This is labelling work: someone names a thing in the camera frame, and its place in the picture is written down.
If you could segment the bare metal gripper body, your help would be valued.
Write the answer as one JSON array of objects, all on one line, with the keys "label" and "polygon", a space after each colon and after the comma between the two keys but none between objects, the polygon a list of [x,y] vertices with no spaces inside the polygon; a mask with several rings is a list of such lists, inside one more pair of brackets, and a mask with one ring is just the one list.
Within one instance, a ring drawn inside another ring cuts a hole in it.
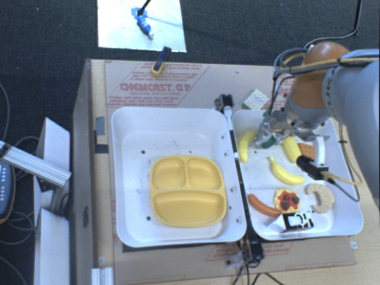
[{"label": "bare metal gripper body", "polygon": [[274,110],[270,113],[266,110],[263,114],[263,124],[268,133],[283,132],[285,135],[297,136],[303,140],[308,140],[315,136],[313,130],[315,125],[302,121],[292,111]]}]

